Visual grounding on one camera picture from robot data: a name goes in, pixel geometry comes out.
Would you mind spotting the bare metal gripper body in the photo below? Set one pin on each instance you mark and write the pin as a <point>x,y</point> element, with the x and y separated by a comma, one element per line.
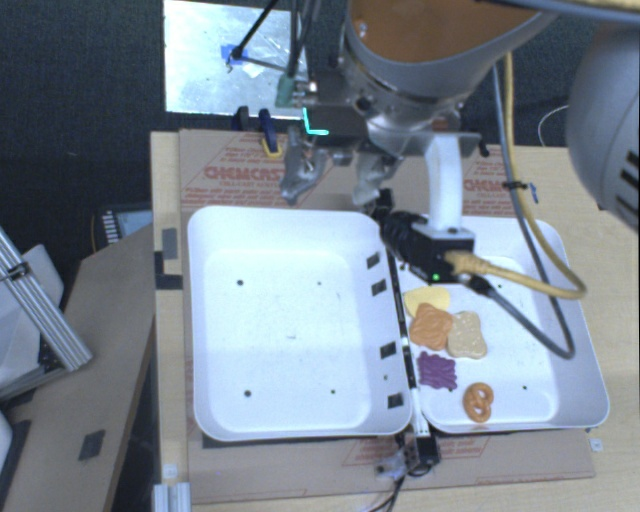
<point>340,120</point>

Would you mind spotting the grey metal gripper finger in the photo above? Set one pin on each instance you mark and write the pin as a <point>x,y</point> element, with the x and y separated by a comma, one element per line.
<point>296,175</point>
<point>370,177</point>

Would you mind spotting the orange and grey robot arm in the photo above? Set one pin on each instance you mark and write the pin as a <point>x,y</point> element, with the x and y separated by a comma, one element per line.
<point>440,30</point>

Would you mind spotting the brown cardboard board red print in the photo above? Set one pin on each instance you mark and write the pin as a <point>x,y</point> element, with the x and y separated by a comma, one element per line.
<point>250,175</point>

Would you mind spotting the yellow toy cheese slice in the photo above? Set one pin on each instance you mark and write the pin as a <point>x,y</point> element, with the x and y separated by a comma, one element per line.
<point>425,299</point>

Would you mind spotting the thin black and white rod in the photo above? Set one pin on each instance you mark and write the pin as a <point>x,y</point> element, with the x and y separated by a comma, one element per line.
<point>404,330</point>

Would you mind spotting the orange toy waffle biscuit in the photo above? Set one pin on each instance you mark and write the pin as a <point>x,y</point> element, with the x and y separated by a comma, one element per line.
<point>430,327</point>

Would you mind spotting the white plastic tray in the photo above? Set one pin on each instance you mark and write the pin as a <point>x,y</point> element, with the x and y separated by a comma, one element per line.
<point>280,340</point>
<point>520,380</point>

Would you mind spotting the beige toy bread slice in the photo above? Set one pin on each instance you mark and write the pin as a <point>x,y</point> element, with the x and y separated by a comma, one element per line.
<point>467,336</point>

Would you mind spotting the purple toy grapes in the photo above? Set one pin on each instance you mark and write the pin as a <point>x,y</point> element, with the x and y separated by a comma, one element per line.
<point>437,371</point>

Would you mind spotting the brown toy pretzel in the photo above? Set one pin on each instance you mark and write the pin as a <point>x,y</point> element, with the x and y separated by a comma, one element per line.
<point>478,402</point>

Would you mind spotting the black cylinder on white bracket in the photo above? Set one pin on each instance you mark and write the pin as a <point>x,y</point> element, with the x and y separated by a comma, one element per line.
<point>444,190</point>

